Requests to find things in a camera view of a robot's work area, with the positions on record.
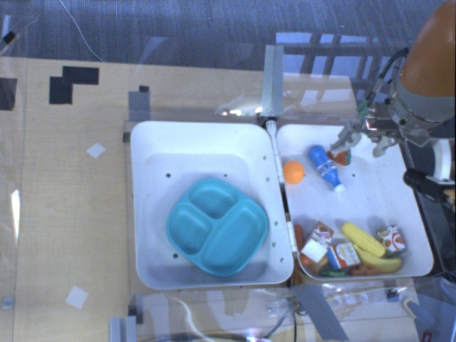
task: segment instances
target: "orange ball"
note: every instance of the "orange ball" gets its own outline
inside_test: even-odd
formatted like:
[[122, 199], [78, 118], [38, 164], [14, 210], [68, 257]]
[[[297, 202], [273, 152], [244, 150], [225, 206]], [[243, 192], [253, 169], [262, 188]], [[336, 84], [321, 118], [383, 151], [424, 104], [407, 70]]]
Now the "orange ball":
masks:
[[285, 181], [289, 184], [297, 184], [305, 174], [304, 166], [298, 161], [289, 161], [284, 165]]

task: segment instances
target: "metal bracket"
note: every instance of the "metal bracket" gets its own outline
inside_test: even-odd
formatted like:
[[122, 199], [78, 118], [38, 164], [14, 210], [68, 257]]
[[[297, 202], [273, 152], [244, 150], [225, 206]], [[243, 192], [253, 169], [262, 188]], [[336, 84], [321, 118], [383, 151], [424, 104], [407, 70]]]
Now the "metal bracket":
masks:
[[451, 176], [451, 147], [455, 145], [455, 139], [440, 139], [432, 145], [435, 157], [435, 168], [432, 179], [439, 184], [448, 184]]
[[282, 168], [282, 163], [280, 160], [279, 145], [277, 143], [277, 126], [275, 120], [268, 120], [266, 122], [266, 131], [271, 138], [272, 151], [274, 152], [274, 160], [276, 161], [277, 177], [279, 178], [279, 184], [284, 184], [284, 170]]
[[357, 131], [357, 128], [352, 123], [347, 122], [338, 134], [338, 140], [331, 145], [331, 153], [337, 156], [339, 153], [355, 147], [360, 140], [361, 134]]
[[109, 342], [137, 342], [136, 317], [112, 317], [109, 322]]
[[296, 236], [294, 234], [293, 223], [287, 222], [286, 227], [288, 228], [288, 236], [290, 239], [291, 252], [298, 252], [298, 246], [296, 244]]
[[276, 117], [284, 111], [284, 47], [266, 46], [261, 116]]
[[383, 156], [389, 147], [392, 147], [396, 144], [398, 144], [398, 141], [395, 138], [388, 138], [386, 136], [382, 136], [380, 140], [377, 142], [375, 148], [372, 150], [372, 154], [376, 158]]
[[349, 341], [340, 322], [317, 285], [298, 285], [292, 291], [324, 341]]

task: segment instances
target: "wooden table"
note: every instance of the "wooden table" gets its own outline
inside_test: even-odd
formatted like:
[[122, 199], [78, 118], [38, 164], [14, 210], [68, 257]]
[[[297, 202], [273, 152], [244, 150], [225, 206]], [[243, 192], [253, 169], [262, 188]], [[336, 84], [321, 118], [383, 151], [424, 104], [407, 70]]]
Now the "wooden table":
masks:
[[[99, 68], [99, 84], [74, 85], [72, 105], [50, 105], [49, 78], [62, 76], [63, 66]], [[17, 252], [17, 268], [11, 266], [15, 282], [14, 274], [0, 274], [0, 288], [6, 285], [2, 295], [16, 298], [14, 310], [0, 313], [0, 341], [107, 341], [109, 318], [125, 317], [130, 301], [123, 143], [128, 92], [149, 86], [153, 118], [173, 111], [204, 116], [246, 93], [261, 92], [262, 73], [0, 58], [0, 77], [18, 79], [16, 109], [0, 112], [0, 140], [11, 144], [6, 156], [15, 164], [10, 165], [15, 171], [11, 186], [0, 186], [0, 199], [8, 199], [14, 185], [21, 185], [19, 246], [11, 234], [0, 232], [0, 270], [5, 270], [3, 260], [15, 259]], [[315, 80], [295, 77], [286, 81], [285, 90], [288, 87], [293, 95], [305, 82], [315, 88]], [[320, 80], [317, 88], [327, 84]], [[349, 90], [349, 80], [341, 79], [338, 87]], [[354, 105], [348, 95], [341, 102], [317, 103], [307, 110], [350, 115]], [[97, 159], [86, 152], [96, 143], [106, 149]], [[7, 207], [3, 203], [0, 209], [5, 212]], [[4, 228], [11, 229], [10, 214], [2, 219], [7, 220], [0, 225], [4, 222]], [[74, 286], [88, 292], [82, 309], [66, 303]], [[363, 307], [368, 310], [368, 304], [359, 306]], [[195, 315], [205, 309], [195, 304]], [[344, 328], [375, 326], [373, 331], [383, 328], [385, 336], [396, 330], [397, 341], [414, 336], [406, 314], [376, 318], [370, 310], [369, 318], [360, 323], [348, 320]], [[195, 318], [210, 329], [209, 319], [203, 319]], [[318, 341], [309, 319], [298, 322], [305, 323], [307, 341]], [[299, 328], [301, 341], [303, 332]], [[288, 326], [274, 341], [292, 341], [292, 333]]]

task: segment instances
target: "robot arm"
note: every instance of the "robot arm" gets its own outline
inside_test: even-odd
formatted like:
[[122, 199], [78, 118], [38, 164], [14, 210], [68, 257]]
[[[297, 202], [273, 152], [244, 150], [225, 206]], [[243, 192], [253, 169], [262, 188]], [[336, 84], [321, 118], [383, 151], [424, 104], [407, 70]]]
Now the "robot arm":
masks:
[[[388, 147], [410, 141], [419, 147], [432, 146], [435, 153], [435, 173], [424, 175], [437, 186], [453, 186], [449, 181], [450, 146], [454, 140], [432, 138], [429, 132], [455, 115], [455, 47], [456, 0], [440, 5], [425, 22], [410, 52], [405, 48], [393, 55], [380, 72], [378, 80], [358, 106], [361, 125], [348, 123], [331, 146], [335, 157], [350, 150], [361, 133], [377, 143], [374, 157], [385, 154]], [[374, 103], [375, 95], [385, 84], [384, 78], [395, 61], [405, 58], [402, 68], [390, 82], [390, 92], [384, 103]], [[410, 173], [405, 182], [420, 191], [417, 184], [423, 176]]]

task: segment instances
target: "blue divided plate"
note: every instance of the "blue divided plate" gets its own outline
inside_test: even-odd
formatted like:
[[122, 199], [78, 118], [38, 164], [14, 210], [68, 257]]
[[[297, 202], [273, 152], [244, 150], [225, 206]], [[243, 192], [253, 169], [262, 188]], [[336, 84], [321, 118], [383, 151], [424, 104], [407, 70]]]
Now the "blue divided plate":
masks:
[[166, 224], [167, 237], [179, 253], [217, 277], [240, 272], [268, 231], [263, 208], [215, 178], [194, 184], [174, 206]]

